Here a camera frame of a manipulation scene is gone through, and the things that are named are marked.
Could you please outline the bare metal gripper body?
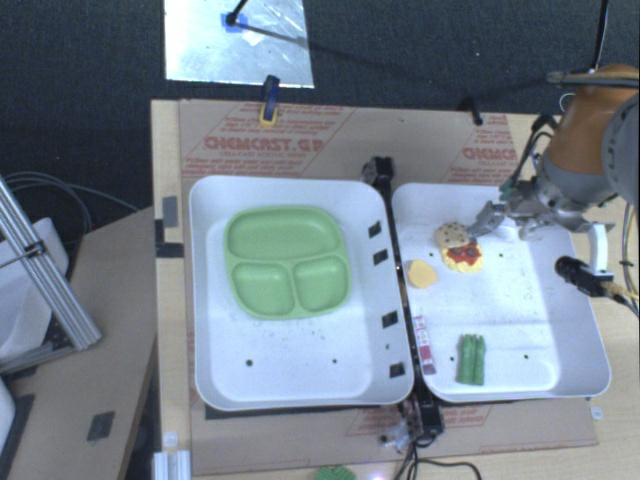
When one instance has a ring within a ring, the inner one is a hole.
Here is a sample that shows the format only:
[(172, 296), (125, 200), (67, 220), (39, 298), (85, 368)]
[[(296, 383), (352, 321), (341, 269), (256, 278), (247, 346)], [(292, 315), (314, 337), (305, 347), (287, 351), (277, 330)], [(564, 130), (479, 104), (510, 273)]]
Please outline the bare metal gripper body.
[(517, 181), (505, 199), (505, 213), (514, 221), (534, 218), (569, 232), (587, 232), (592, 227), (583, 216), (587, 208), (540, 179)]

